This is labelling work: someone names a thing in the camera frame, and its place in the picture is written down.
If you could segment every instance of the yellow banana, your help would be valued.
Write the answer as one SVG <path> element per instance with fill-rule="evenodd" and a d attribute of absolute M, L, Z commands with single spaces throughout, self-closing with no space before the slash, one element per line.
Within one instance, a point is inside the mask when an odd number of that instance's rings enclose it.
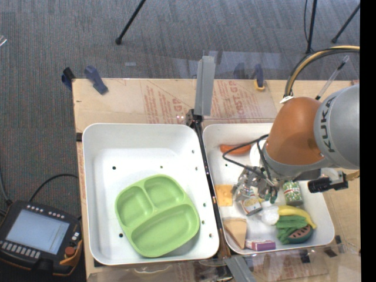
<path fill-rule="evenodd" d="M 300 215 L 305 217 L 306 222 L 313 228 L 316 229 L 317 226 L 313 223 L 311 216 L 303 209 L 296 208 L 294 206 L 283 205 L 278 206 L 278 214 L 280 216 L 288 216 L 288 215 Z"/>

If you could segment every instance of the gray carpet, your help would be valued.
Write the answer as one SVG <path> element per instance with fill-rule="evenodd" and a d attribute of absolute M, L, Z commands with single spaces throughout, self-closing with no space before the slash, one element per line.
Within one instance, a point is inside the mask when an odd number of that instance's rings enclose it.
<path fill-rule="evenodd" d="M 140 0 L 0 0 L 0 170 L 12 200 L 28 200 L 55 174 L 77 174 L 70 67 L 84 78 L 192 78 L 203 55 L 216 57 L 216 79 L 260 63 L 265 79 L 287 80 L 306 55 L 313 0 L 147 0 L 121 45 L 115 44 Z M 360 45 L 360 11 L 331 42 L 360 0 L 317 0 L 312 51 Z M 328 79 L 344 56 L 304 69 L 298 79 Z M 338 75 L 359 79 L 359 55 Z M 80 214 L 77 179 L 60 177 L 34 201 Z M 6 209 L 0 198 L 0 209 Z M 0 281 L 40 281 L 0 263 Z M 85 281 L 83 258 L 68 278 Z"/>

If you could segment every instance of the tripod leg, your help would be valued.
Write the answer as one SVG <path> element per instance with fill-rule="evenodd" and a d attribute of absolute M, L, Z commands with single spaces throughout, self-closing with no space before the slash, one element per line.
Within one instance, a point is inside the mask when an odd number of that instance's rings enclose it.
<path fill-rule="evenodd" d="M 342 28 L 340 29 L 340 31 L 338 31 L 338 34 L 332 38 L 332 43 L 336 43 L 337 42 L 337 39 L 340 37 L 340 35 L 343 33 L 343 31 L 345 30 L 346 26 L 350 23 L 350 21 L 353 19 L 353 17 L 355 16 L 355 14 L 359 11 L 360 9 L 360 3 L 358 4 L 357 8 L 355 8 L 355 10 L 353 11 L 353 13 L 348 17 L 347 21 L 345 22 L 345 24 L 342 26 Z"/>
<path fill-rule="evenodd" d="M 137 6 L 135 12 L 133 13 L 132 17 L 130 17 L 127 25 L 124 27 L 122 33 L 120 34 L 120 36 L 118 38 L 116 38 L 115 42 L 120 45 L 122 43 L 122 38 L 123 36 L 125 35 L 125 33 L 127 32 L 128 28 L 130 27 L 130 24 L 132 24 L 133 20 L 135 19 L 135 17 L 137 16 L 137 14 L 139 13 L 142 5 L 145 3 L 146 0 L 141 0 L 140 1 L 140 4 L 139 6 Z"/>
<path fill-rule="evenodd" d="M 317 0 L 313 0 L 312 17 L 311 17 L 311 27 L 310 27 L 310 36 L 308 38 L 308 47 L 307 47 L 306 53 L 310 53 L 311 52 L 313 26 L 315 24 L 315 16 L 316 16 L 316 6 L 317 6 Z"/>

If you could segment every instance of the orange sausage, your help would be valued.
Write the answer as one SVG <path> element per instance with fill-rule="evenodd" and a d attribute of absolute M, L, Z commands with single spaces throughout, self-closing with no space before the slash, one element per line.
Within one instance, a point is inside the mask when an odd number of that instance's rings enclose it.
<path fill-rule="evenodd" d="M 235 148 L 237 146 L 239 146 L 239 145 L 221 144 L 219 147 L 220 147 L 221 152 L 225 153 L 225 152 L 229 151 L 230 149 Z M 251 146 L 252 146 L 251 144 L 248 144 L 248 145 L 245 145 L 245 146 L 240 147 L 238 149 L 235 149 L 232 152 L 230 152 L 229 155 L 243 155 L 243 154 L 250 151 Z"/>

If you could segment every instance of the purple box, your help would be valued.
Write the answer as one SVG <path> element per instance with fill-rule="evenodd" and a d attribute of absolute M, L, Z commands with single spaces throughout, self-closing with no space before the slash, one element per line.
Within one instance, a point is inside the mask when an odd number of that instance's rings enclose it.
<path fill-rule="evenodd" d="M 272 240 L 246 240 L 246 247 L 255 251 L 274 250 L 276 243 Z"/>

